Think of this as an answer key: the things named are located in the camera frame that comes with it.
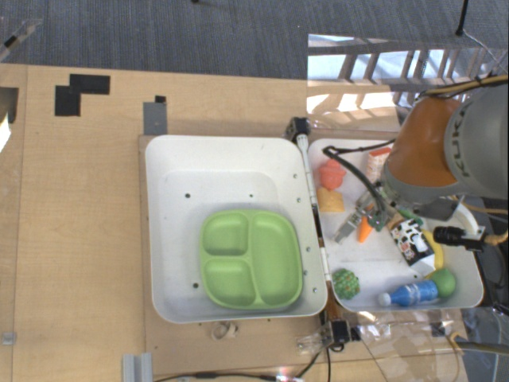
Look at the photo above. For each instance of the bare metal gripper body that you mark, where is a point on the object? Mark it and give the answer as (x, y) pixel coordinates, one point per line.
(375, 207)

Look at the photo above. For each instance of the yellow biscuit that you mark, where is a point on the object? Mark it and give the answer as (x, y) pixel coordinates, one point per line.
(331, 201)

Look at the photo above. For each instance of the orange-red toy fruit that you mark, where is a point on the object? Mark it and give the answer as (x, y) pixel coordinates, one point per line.
(332, 174)

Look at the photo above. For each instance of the orange and white carton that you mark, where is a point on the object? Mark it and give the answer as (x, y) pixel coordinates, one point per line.
(378, 161)

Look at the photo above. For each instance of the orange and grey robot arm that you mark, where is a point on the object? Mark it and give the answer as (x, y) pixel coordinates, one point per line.
(429, 153)

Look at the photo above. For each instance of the green divided plate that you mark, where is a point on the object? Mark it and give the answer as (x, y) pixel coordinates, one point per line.
(274, 253)

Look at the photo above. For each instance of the green toy pear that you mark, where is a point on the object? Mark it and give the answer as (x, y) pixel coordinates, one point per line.
(445, 281)

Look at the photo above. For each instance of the black cylinder on white bracket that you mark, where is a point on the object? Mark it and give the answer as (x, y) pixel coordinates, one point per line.
(449, 235)

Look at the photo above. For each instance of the green grapes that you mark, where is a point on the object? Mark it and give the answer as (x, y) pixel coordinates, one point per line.
(346, 284)

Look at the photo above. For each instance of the black and white cow-print carton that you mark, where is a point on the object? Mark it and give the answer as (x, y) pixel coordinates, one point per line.
(413, 245)

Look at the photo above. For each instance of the yellow banana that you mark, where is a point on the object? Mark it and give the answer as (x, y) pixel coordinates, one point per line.
(437, 253)

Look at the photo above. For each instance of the blue bottle with white cap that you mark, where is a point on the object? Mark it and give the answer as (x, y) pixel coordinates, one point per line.
(413, 293)

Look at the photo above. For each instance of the orange carrot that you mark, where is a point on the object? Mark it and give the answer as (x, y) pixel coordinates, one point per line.
(364, 231)

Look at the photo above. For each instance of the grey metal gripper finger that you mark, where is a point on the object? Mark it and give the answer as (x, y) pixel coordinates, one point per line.
(346, 228)

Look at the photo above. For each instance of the white plastic tray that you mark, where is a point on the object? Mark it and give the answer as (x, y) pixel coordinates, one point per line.
(222, 165)
(366, 257)

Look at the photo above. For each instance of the green toy vegetable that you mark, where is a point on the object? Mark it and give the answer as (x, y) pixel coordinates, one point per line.
(411, 215)

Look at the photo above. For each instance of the thin black and white rod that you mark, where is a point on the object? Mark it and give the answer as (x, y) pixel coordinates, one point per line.
(309, 173)

